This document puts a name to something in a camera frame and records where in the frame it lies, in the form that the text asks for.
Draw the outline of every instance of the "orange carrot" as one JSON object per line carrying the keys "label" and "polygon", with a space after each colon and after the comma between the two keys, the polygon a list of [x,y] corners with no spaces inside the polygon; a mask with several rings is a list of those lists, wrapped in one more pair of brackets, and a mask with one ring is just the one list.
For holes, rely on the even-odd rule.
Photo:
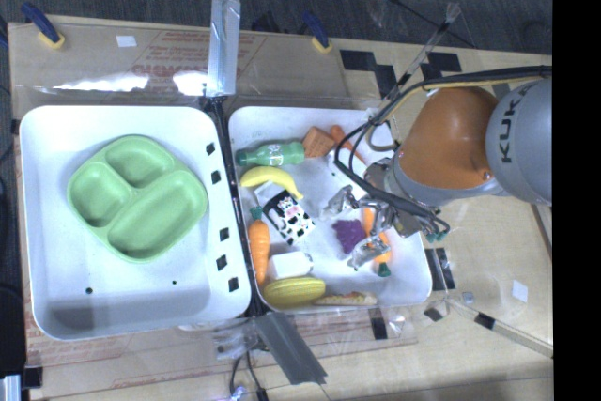
{"label": "orange carrot", "polygon": [[[330,127],[330,135],[334,139],[334,141],[336,141],[336,144],[340,144],[340,142],[347,136],[338,124]],[[353,145],[350,143],[350,141],[346,141],[344,144],[342,144],[342,147],[347,148],[348,150],[353,149]],[[357,152],[356,150],[355,156],[357,156],[357,159],[359,159],[361,162],[367,165],[365,159],[361,157],[359,152]]]}
{"label": "orange carrot", "polygon": [[[371,236],[370,231],[371,231],[373,223],[374,223],[374,213],[372,212],[372,209],[365,208],[363,210],[363,229],[365,229],[365,234],[367,236]],[[386,234],[383,231],[379,233],[379,238],[385,244],[387,244],[389,246],[391,245],[391,243],[388,241],[388,237],[386,236]],[[379,264],[378,276],[386,277],[386,276],[391,275],[391,272],[388,269],[388,265],[386,263],[391,260],[392,253],[393,253],[393,250],[391,249],[387,253],[380,254],[378,257],[376,257],[374,259],[374,261]]]}
{"label": "orange carrot", "polygon": [[265,281],[267,265],[270,257],[270,229],[261,220],[263,209],[260,206],[251,209],[253,222],[248,227],[248,240],[251,246],[254,275],[259,285]]}

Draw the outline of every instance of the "green bottle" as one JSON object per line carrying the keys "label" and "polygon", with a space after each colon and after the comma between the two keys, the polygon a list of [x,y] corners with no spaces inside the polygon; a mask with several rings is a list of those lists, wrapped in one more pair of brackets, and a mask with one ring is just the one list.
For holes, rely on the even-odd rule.
{"label": "green bottle", "polygon": [[284,165],[300,164],[303,161],[304,147],[297,141],[288,144],[265,144],[253,152],[239,150],[236,153],[238,165]]}

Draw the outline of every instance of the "yellow corn cob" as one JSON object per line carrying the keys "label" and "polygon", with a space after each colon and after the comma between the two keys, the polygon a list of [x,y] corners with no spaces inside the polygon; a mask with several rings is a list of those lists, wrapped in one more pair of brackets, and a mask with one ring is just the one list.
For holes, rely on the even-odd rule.
{"label": "yellow corn cob", "polygon": [[265,286],[263,298],[275,307],[290,307],[321,298],[326,283],[315,277],[279,279]]}

